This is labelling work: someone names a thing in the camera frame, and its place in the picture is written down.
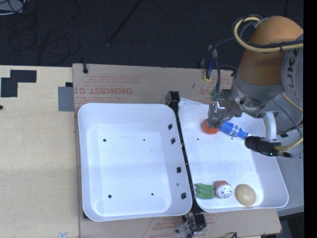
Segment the white tray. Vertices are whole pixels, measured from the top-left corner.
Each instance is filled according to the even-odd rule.
[[[174,111],[88,103],[78,112],[83,209],[94,221],[186,214],[192,197]]]
[[[288,203],[288,192],[275,157],[248,149],[240,137],[222,131],[206,134],[202,123],[208,118],[208,105],[187,104],[179,109],[179,119],[193,184],[214,185],[218,180],[231,184],[233,194],[226,199],[199,199],[198,205],[206,212],[227,212],[256,208],[279,208]],[[245,132],[265,137],[262,119],[247,114],[232,118]],[[253,206],[240,204],[234,196],[237,185],[246,183],[256,192]]]

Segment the blue bottle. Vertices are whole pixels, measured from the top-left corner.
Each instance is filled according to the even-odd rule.
[[[219,130],[227,133],[232,137],[242,137],[243,139],[246,139],[249,135],[248,133],[244,132],[242,128],[240,128],[238,125],[229,121],[225,121],[219,128]]]

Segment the brown egg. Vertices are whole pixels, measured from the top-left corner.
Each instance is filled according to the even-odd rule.
[[[245,206],[253,205],[257,199],[254,189],[247,184],[239,184],[236,187],[234,194],[239,203]]]

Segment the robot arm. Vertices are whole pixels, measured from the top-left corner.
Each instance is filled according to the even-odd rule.
[[[248,42],[238,34],[242,23],[254,21],[256,28]],[[206,125],[219,128],[242,113],[254,118],[264,118],[263,108],[278,94],[287,92],[295,105],[303,107],[303,39],[304,31],[292,20],[273,16],[266,19],[248,17],[234,26],[236,41],[245,48],[238,71],[233,77],[231,89],[222,89],[217,100],[210,104]],[[254,141],[246,140],[246,146],[269,155],[276,148],[272,137],[266,148],[256,149]]]

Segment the wooden surface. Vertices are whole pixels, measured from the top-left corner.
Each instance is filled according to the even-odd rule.
[[[0,237],[79,237],[74,112],[58,111],[58,87],[70,67],[0,66],[37,71],[18,83],[18,97],[0,98]]]

